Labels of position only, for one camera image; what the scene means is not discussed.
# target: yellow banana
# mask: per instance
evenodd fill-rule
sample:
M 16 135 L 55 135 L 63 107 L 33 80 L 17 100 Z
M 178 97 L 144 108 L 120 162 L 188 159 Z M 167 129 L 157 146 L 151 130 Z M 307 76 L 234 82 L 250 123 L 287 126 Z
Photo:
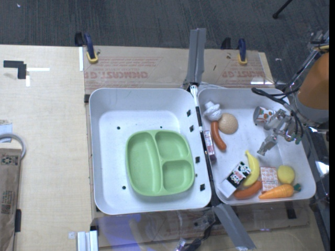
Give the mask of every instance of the yellow banana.
M 260 175 L 260 163 L 256 157 L 249 153 L 249 151 L 245 151 L 245 154 L 248 157 L 248 163 L 249 168 L 251 169 L 251 173 L 245 178 L 241 185 L 243 187 L 249 187 L 257 181 Z

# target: brown sausage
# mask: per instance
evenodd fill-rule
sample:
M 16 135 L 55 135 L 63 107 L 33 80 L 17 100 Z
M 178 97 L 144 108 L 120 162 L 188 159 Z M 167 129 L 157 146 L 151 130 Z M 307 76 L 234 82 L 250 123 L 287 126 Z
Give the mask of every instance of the brown sausage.
M 262 188 L 262 182 L 257 180 L 253 185 L 244 190 L 236 190 L 234 196 L 236 199 L 246 199 L 255 195 Z
M 225 144 L 225 142 L 222 140 L 222 138 L 220 137 L 219 134 L 219 123 L 218 121 L 212 121 L 210 124 L 210 131 L 213 137 L 213 140 L 215 142 L 215 144 L 218 146 L 218 148 L 222 151 L 224 151 L 227 146 Z

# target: green plate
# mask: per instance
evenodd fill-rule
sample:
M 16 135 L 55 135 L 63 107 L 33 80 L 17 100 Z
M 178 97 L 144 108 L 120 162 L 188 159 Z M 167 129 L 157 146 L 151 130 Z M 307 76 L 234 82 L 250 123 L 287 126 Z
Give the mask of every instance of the green plate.
M 134 133 L 127 141 L 126 164 L 131 186 L 141 195 L 172 195 L 194 182 L 188 142 L 175 131 Z

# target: toy food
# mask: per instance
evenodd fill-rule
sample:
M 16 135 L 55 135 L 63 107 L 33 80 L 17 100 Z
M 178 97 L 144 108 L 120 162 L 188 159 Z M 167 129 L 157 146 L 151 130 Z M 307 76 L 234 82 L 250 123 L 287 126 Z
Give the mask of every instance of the toy food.
M 282 184 L 291 184 L 295 178 L 293 168 L 288 165 L 281 165 L 277 170 L 277 175 Z
M 218 121 L 212 121 L 211 122 L 210 131 L 211 131 L 211 135 L 212 135 L 213 140 L 214 140 L 215 144 L 217 145 L 217 147 L 220 150 L 224 151 L 227 148 L 227 145 L 225 144 L 225 142 L 220 137 Z
M 253 185 L 260 175 L 260 163 L 256 157 L 251 155 L 249 151 L 245 151 L 245 154 L 248 157 L 249 168 L 251 169 L 250 175 L 242 183 L 243 187 L 249 187 Z
M 300 191 L 300 184 L 292 186 L 291 184 L 282 184 L 258 196 L 260 199 L 276 199 L 291 197 L 294 191 Z
M 262 188 L 262 182 L 257 180 L 253 185 L 244 190 L 236 190 L 233 194 L 236 199 L 246 199 L 255 195 Z
M 219 129 L 224 134 L 233 134 L 239 127 L 236 117 L 230 113 L 223 113 L 218 120 Z

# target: white hose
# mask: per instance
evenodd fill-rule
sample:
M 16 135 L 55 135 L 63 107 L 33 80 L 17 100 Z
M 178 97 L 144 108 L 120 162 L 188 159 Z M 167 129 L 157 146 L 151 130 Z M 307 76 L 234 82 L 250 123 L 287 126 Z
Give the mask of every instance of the white hose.
M 6 133 L 6 134 L 1 134 L 0 135 L 0 140 L 5 139 L 5 138 L 11 138 L 11 139 L 17 140 L 21 144 L 21 146 L 22 146 L 21 160 L 22 160 L 23 157 L 25 157 L 25 154 L 26 154 L 26 145 L 23 142 L 23 139 L 21 137 L 19 137 L 18 135 L 12 134 L 12 133 Z

